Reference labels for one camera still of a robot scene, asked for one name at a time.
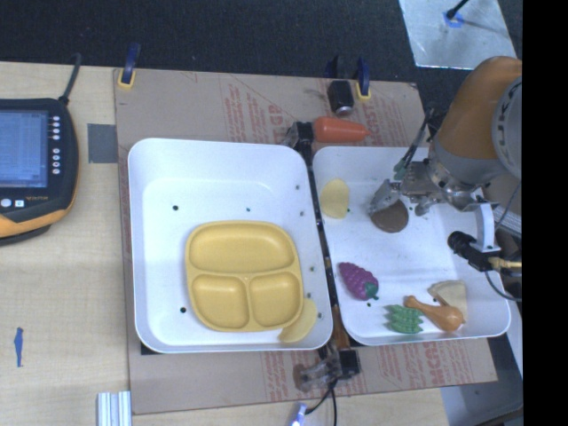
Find orange chicken drumstick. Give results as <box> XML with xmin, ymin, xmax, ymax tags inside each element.
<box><xmin>403</xmin><ymin>295</ymin><xmax>466</xmax><ymax>333</ymax></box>

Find brown cardboard board red print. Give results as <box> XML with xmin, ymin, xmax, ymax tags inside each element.
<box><xmin>113</xmin><ymin>67</ymin><xmax>499</xmax><ymax>415</ymax></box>

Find white plastic tray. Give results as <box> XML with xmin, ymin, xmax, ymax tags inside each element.
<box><xmin>312</xmin><ymin>146</ymin><xmax>512</xmax><ymax>347</ymax></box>
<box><xmin>127</xmin><ymin>138</ymin><xmax>335</xmax><ymax>354</ymax></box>

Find green pea pods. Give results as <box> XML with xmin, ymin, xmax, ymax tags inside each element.
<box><xmin>383</xmin><ymin>304</ymin><xmax>424</xmax><ymax>335</ymax></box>

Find purple grapes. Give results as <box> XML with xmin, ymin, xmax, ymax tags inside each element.
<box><xmin>338</xmin><ymin>261</ymin><xmax>381</xmax><ymax>303</ymax></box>

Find black block with thin wires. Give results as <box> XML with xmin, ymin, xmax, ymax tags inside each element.
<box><xmin>294</xmin><ymin>347</ymin><xmax>362</xmax><ymax>393</ymax></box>
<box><xmin>282</xmin><ymin>121</ymin><xmax>317</xmax><ymax>149</ymax></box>

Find pale yellow crisp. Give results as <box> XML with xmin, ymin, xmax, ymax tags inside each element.
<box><xmin>278</xmin><ymin>297</ymin><xmax>320</xmax><ymax>344</ymax></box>
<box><xmin>319</xmin><ymin>177</ymin><xmax>351</xmax><ymax>220</ymax></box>

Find yellow divided plate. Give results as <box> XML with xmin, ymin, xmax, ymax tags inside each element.
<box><xmin>184</xmin><ymin>219</ymin><xmax>306</xmax><ymax>333</ymax></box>

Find brown round biscuit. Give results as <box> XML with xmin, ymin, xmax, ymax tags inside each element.
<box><xmin>370</xmin><ymin>198</ymin><xmax>410</xmax><ymax>234</ymax></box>

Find black cylinder on white bracket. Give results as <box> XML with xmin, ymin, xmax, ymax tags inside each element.
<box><xmin>446</xmin><ymin>200</ymin><xmax>505</xmax><ymax>272</ymax></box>

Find black can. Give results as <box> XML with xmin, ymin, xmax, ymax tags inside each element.
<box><xmin>327</xmin><ymin>79</ymin><xmax>357</xmax><ymax>117</ymax></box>

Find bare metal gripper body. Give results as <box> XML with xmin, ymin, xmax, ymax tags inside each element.
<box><xmin>398</xmin><ymin>161</ymin><xmax>484</xmax><ymax>216</ymax></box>

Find pale beige pizza slice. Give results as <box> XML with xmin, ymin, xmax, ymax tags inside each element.
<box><xmin>427</xmin><ymin>279</ymin><xmax>469</xmax><ymax>320</ymax></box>

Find orange carrot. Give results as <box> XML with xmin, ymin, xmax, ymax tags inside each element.
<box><xmin>312</xmin><ymin>115</ymin><xmax>372</xmax><ymax>145</ymax></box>

